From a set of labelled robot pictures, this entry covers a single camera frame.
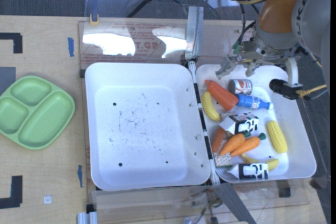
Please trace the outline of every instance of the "table surface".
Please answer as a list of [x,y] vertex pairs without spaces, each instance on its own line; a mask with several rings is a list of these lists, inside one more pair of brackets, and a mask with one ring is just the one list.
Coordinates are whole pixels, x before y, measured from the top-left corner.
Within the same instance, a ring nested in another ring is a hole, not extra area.
[[[1,32],[23,36],[22,54],[13,53],[13,41],[0,40],[0,66],[16,67],[16,79],[41,76],[68,92],[76,104],[65,130],[43,150],[28,150],[0,135],[0,198],[10,197],[12,176],[23,176],[23,202],[17,208],[0,209],[0,223],[76,223],[77,213],[86,211],[90,196],[86,169],[87,123],[83,78],[79,77],[78,27],[83,20],[82,17],[0,16]],[[209,23],[239,25],[236,21]],[[69,54],[68,38],[75,44],[73,57]],[[82,186],[77,174],[79,165],[83,167]],[[303,180],[300,188],[305,195],[302,205],[288,206],[289,203],[283,202],[275,208],[253,206],[246,193],[237,189],[257,223],[326,223],[317,193],[308,182],[309,179]],[[52,195],[52,203],[44,204],[44,196],[48,195]],[[214,213],[221,223],[237,221],[224,206],[216,208]],[[181,219],[162,223],[181,223]],[[205,217],[199,223],[206,223]]]

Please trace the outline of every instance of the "corn cob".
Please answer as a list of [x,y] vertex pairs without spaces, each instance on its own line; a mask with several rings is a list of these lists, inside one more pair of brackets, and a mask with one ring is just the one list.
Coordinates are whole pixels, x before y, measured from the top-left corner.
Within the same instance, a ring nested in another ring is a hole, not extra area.
[[269,121],[267,123],[268,134],[271,138],[274,149],[278,153],[287,152],[287,142],[282,133],[279,124],[276,121]]

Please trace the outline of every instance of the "banana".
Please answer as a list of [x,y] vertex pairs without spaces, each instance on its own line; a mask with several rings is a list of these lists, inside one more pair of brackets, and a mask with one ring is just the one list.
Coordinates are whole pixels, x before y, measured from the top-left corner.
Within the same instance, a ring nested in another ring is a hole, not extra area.
[[219,116],[217,110],[214,108],[211,101],[211,94],[208,91],[205,91],[201,95],[202,107],[205,114],[212,119],[213,121],[220,121],[221,117]]
[[242,153],[241,157],[243,157],[248,163],[267,163],[269,171],[272,171],[279,164],[278,159],[268,159],[265,162],[261,162],[261,161],[258,161],[257,159],[253,159],[253,158],[250,158],[250,157],[246,156],[245,153]]

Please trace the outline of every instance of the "blue plastic bottle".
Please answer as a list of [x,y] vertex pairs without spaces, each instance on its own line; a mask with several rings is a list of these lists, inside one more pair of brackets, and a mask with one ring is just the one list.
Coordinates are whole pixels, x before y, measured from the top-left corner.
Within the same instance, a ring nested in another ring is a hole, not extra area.
[[272,109],[273,104],[270,102],[264,102],[259,97],[236,94],[238,98],[237,106],[244,106],[248,109]]

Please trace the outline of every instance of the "orange carrot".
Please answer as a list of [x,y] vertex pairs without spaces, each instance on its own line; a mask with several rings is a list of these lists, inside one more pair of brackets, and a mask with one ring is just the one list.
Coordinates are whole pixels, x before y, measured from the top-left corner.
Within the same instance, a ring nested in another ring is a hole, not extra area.
[[214,139],[211,141],[212,152],[217,152],[219,150],[220,144],[223,141],[225,135],[225,130],[222,127],[218,127],[216,130]]
[[239,133],[232,136],[220,151],[220,156],[223,156],[243,145],[243,143],[245,142],[245,137],[249,135],[249,133]]
[[231,157],[240,155],[242,153],[245,153],[247,151],[253,150],[260,144],[260,140],[265,139],[266,135],[264,133],[261,133],[259,136],[252,136],[245,140],[245,142],[239,146],[238,148],[234,149],[230,155]]

